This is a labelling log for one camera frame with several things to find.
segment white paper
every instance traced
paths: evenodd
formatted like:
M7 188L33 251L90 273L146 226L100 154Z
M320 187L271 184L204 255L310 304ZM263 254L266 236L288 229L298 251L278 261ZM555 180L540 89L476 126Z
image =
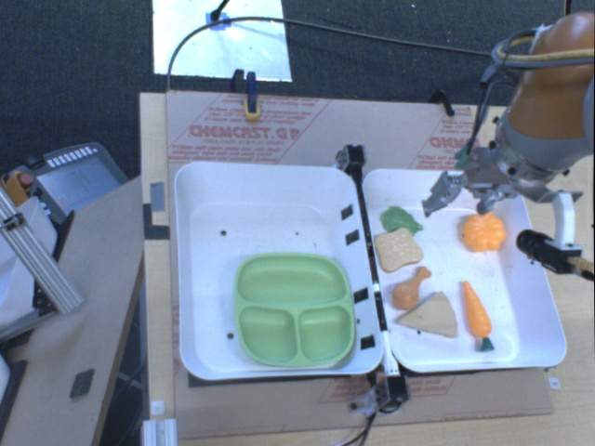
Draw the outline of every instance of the white paper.
M207 24L206 15L223 0L153 0L153 65L167 74L179 42ZM230 0L223 9L227 18L256 16L282 18L281 0ZM172 74L231 78L242 69L264 81L291 82L284 25L247 21L215 27L196 34L181 49Z

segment white tray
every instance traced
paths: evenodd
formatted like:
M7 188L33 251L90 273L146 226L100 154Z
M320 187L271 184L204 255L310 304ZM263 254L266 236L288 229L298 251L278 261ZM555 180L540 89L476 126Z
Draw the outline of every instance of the white tray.
M380 215L390 206L405 209L424 226L414 239L424 257L415 264L386 273L378 267L392 352L415 372L452 372L523 367L549 367L564 358L566 340L544 269L532 265L516 247L517 235L531 225L521 197L496 204L495 214L506 226L508 238L499 251L471 252L461 240L466 217L476 213L466 191L448 207L425 218L421 200L440 172L375 170L364 180L364 194L373 235L385 232ZM404 313L391 304L392 286L411 279L419 266L431 277L420 288L420 301L444 291L456 314L458 337L419 334L395 319ZM495 350L478 352L470 334L461 294L461 282L475 288L492 324Z
M382 344L357 192L336 168L197 162L177 173L180 354L186 368L208 380L264 376L364 374ZM342 219L343 209L352 215ZM346 235L359 241L346 244ZM233 277L259 253L329 256L346 272L354 304L355 342L325 368L268 366L242 349L233 315ZM368 347L365 339L374 338Z

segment toy cheese wedge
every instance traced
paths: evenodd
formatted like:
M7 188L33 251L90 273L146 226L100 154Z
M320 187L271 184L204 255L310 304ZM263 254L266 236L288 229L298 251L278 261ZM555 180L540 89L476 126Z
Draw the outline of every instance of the toy cheese wedge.
M442 291L405 313L397 322L420 331L456 337L455 312Z

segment toy food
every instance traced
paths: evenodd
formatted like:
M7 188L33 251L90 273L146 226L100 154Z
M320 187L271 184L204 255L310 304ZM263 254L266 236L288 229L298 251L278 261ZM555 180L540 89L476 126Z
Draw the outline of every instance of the toy food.
M471 215L463 225L463 241L473 251L497 251L504 240L504 224L492 212Z
M423 226L415 221L415 219L400 206L392 206L382 215L380 215L382 226L388 232L396 231L399 228L407 228L411 234L416 234L423 230Z
M396 271L406 264L416 263L423 253L407 228L400 228L392 233L383 233L374 239L378 262L387 272Z
M404 313L397 323L419 331L456 337L456 317L448 297L441 291Z
M492 332L492 322L483 307L482 301L467 281L463 281L463 294L471 333L482 340L480 351L494 350L492 341L488 337Z
M431 272L425 266L417 268L416 277L394 286L392 290L392 304L396 308L414 308L419 300L419 285L431 276Z

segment toy bread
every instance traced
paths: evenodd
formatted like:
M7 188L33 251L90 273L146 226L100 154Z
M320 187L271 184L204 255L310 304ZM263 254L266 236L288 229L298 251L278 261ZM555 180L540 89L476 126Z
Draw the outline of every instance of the toy bread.
M400 228L392 233L376 236L374 245L378 262L387 272L396 271L401 266L416 263L421 260L423 253L407 228Z

